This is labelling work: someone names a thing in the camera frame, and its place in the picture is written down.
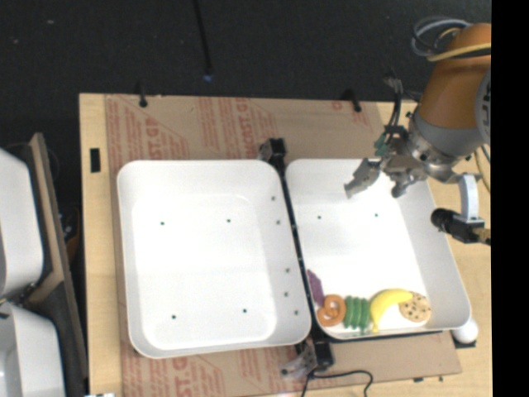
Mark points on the yellow banana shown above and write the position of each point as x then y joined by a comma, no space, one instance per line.
384,304

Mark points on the white plastic tray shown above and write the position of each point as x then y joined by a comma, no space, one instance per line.
206,259
363,246

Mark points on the brown cardboard board red print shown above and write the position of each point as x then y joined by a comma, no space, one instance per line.
231,126

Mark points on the thin black rod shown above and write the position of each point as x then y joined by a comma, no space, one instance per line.
294,230

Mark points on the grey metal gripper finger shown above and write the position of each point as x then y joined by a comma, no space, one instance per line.
401,186
363,179

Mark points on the orange pretzel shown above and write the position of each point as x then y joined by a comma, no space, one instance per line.
331,311

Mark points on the green pea pod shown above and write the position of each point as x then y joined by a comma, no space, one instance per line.
357,314

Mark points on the black cylinder on white bracket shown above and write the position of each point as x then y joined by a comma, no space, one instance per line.
452,221

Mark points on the brown chocolate chip biscuit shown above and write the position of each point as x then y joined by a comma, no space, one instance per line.
416,307

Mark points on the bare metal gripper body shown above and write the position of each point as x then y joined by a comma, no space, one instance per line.
432,161

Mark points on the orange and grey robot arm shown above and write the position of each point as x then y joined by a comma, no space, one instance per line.
452,93

